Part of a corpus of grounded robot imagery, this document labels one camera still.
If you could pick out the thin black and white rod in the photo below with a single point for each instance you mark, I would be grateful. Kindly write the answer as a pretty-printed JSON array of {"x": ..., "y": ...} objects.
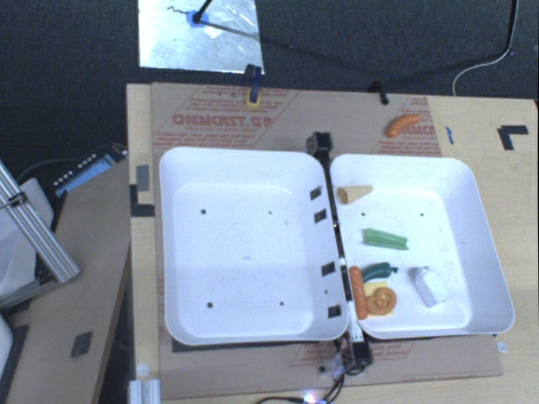
[{"x": 337, "y": 234}]

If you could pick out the brown cardboard board red print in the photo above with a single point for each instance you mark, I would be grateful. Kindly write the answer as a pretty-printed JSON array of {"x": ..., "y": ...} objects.
[{"x": 219, "y": 116}]

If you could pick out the dark green toy pepper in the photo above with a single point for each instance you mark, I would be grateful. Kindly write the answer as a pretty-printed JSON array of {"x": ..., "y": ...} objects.
[{"x": 376, "y": 271}]

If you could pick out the white plastic bottle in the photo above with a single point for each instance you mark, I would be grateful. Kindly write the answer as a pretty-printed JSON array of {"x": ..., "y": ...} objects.
[{"x": 430, "y": 287}]

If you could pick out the white plastic tray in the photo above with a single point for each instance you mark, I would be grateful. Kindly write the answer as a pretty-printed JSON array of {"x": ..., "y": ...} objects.
[
  {"x": 446, "y": 242},
  {"x": 236, "y": 246}
]

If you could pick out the green toy bean pod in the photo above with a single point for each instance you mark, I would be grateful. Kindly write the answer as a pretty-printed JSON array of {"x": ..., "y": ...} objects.
[{"x": 385, "y": 239}]

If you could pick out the orange toy sausage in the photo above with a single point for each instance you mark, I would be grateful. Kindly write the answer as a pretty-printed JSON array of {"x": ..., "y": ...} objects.
[
  {"x": 358, "y": 290},
  {"x": 403, "y": 125}
]

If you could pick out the tan ice cream cone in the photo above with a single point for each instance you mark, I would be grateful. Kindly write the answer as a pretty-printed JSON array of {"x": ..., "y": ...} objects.
[{"x": 351, "y": 193}]

